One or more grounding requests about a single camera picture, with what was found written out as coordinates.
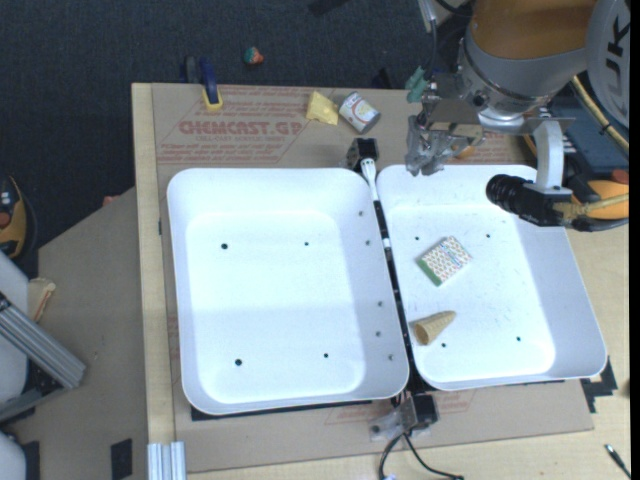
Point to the green and orange toy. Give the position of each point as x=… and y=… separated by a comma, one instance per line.
x=253, y=55

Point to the black cylinder on white bracket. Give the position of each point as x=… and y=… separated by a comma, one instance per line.
x=525, y=200

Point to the small white can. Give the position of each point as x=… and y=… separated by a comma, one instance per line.
x=359, y=112

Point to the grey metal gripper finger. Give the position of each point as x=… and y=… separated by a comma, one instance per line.
x=436, y=155
x=416, y=153

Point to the yellow cheese wedge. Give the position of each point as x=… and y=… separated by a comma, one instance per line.
x=322, y=109

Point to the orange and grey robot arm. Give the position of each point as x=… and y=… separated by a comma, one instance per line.
x=530, y=13

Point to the white patterned carton green edge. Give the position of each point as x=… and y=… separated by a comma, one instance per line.
x=445, y=260

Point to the orange toy food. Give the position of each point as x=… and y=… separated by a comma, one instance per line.
x=465, y=152

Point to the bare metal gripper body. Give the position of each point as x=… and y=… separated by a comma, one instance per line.
x=450, y=110

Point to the white plastic tray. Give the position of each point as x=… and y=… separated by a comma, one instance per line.
x=495, y=318
x=280, y=288

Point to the tan ice cream cone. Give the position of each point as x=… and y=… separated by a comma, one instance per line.
x=430, y=328

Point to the brown cardboard board red print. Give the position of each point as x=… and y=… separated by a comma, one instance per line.
x=260, y=138

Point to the thin black and white rod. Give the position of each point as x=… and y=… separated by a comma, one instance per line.
x=386, y=238

